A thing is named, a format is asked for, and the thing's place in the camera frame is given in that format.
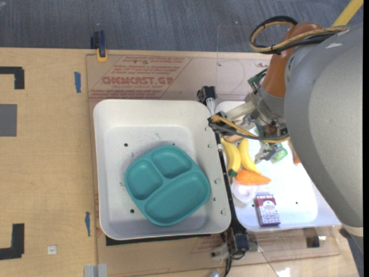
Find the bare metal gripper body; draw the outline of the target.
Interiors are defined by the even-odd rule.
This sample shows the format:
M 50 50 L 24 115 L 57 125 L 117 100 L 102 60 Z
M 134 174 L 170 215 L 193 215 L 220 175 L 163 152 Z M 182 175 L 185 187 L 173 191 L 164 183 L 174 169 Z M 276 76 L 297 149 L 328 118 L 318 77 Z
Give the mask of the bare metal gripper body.
M 282 143 L 289 139 L 288 129 L 283 118 L 268 117 L 256 111 L 251 113 L 251 120 L 255 123 L 262 141 L 267 143 Z

